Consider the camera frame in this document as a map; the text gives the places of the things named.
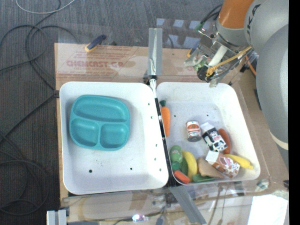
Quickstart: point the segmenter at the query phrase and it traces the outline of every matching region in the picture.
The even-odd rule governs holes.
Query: teal plate
[[[69,131],[72,140],[81,147],[118,150],[129,138],[129,109],[112,97],[80,96],[71,108]]]

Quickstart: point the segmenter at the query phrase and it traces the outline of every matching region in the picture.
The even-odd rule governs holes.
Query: yellow banana
[[[253,169],[253,166],[251,165],[250,161],[243,157],[233,155],[233,154],[224,154],[224,156],[231,158],[233,161],[237,162],[243,168]]]
[[[196,175],[198,172],[198,164],[196,158],[189,151],[182,151],[182,155],[187,161],[187,166],[188,166],[187,176],[192,180],[193,176]]]

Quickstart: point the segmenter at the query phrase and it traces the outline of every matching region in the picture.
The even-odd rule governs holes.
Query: toy bread slice
[[[217,169],[215,169],[212,165],[208,163],[204,158],[200,157],[198,158],[198,169],[199,173],[202,176],[209,176],[211,178],[221,178],[223,179],[224,176],[219,173]]]

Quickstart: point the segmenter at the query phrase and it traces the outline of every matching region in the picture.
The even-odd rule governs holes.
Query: carrot
[[[165,100],[159,102],[161,104],[161,116],[163,118],[163,125],[165,128],[165,135],[169,136],[170,133],[170,122],[171,122],[171,113],[168,107],[165,106]]]
[[[228,134],[226,133],[226,131],[222,128],[220,128],[218,130],[219,134],[221,135],[221,137],[224,139],[225,143],[227,144],[227,148],[225,148],[225,150],[223,150],[224,154],[229,154],[230,150],[231,150],[231,142],[230,142],[230,138],[228,136]]]
[[[176,170],[173,172],[175,178],[179,179],[181,182],[183,182],[184,184],[188,184],[191,179],[188,178],[188,176],[184,175],[181,171]]]

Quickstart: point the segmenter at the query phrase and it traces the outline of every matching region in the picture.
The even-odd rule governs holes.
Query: white tray
[[[209,122],[216,129],[223,128],[228,132],[232,144],[231,153],[247,158],[254,168],[240,168],[238,175],[232,179],[203,183],[254,180],[261,169],[236,92],[227,84],[219,83],[214,88],[209,85],[203,82],[163,82],[157,86],[158,99],[165,100],[171,111],[167,147],[170,149],[173,145],[179,145],[183,150],[192,152],[196,159],[205,158],[209,151],[208,145],[203,139],[198,142],[188,141],[186,122],[196,120],[200,125]]]
[[[120,99],[130,111],[130,135],[116,151],[76,145],[69,135],[73,102],[81,95]],[[68,82],[60,89],[63,181],[76,195],[155,189],[168,180],[158,114],[151,88],[142,83]]]

